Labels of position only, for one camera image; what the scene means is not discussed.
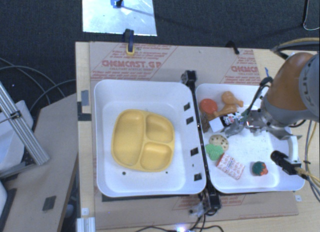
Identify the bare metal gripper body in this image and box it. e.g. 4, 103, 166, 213
242, 109, 296, 141

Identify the black and white packet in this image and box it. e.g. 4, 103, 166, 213
219, 112, 244, 127

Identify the chocolate chip biscuit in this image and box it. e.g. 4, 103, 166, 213
209, 134, 230, 152

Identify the white cube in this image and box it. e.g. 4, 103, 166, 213
208, 117, 225, 133

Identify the brown toy chicken drumstick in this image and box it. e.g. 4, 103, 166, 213
213, 103, 238, 118

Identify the white plastic tray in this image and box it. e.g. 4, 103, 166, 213
93, 79, 208, 198
194, 83, 306, 194

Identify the brown toy chocolate bar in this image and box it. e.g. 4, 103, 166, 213
200, 112, 212, 134

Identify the green toy lettuce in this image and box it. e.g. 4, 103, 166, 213
205, 143, 225, 162

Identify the orange toy chicken drumstick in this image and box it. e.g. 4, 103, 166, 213
221, 90, 244, 108

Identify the thin black rod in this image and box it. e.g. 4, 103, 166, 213
186, 82, 218, 202

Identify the red toy tomato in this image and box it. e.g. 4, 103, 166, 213
199, 98, 219, 114

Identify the orange and white packet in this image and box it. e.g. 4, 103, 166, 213
215, 152, 246, 181

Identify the green and orange toy vegetable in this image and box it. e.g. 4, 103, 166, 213
251, 161, 269, 177

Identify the brown cardboard board red print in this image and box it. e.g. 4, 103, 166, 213
88, 41, 300, 230

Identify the yellow divided plate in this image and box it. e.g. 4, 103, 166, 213
110, 109, 176, 172

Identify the black cylinder on white bracket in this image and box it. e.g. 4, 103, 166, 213
270, 133, 303, 176

